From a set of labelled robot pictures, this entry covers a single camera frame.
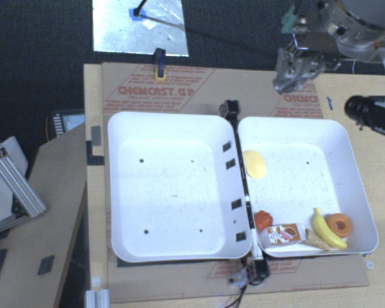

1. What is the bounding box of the orange doughnut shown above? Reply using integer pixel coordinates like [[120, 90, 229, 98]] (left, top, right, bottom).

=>
[[326, 212, 353, 238]]

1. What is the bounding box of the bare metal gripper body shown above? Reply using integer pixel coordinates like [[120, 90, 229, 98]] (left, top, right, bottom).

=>
[[291, 0, 385, 72]]

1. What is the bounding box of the yellow oval biscuit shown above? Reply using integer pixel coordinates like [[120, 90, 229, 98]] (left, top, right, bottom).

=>
[[242, 149, 268, 181]]

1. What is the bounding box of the yellow banana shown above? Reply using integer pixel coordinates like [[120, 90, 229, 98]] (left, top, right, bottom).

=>
[[312, 207, 348, 250]]

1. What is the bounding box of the black cylinder on white bracket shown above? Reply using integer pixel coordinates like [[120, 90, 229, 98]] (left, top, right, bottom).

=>
[[344, 47, 385, 138]]

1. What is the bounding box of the white plastic tray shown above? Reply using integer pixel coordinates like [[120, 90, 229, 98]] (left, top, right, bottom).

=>
[[107, 110, 253, 264], [237, 116, 380, 259]]

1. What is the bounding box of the brown cardboard board red print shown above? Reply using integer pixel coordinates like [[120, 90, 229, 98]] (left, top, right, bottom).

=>
[[101, 62, 372, 305]]

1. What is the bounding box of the tan pizza slice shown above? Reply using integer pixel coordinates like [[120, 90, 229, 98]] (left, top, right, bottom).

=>
[[302, 228, 332, 252]]

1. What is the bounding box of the red tomato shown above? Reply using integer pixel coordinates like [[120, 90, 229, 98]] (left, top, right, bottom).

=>
[[253, 210, 275, 232]]

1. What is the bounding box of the orange and white carton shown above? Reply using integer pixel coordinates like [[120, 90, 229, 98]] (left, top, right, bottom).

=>
[[264, 223, 307, 249]]

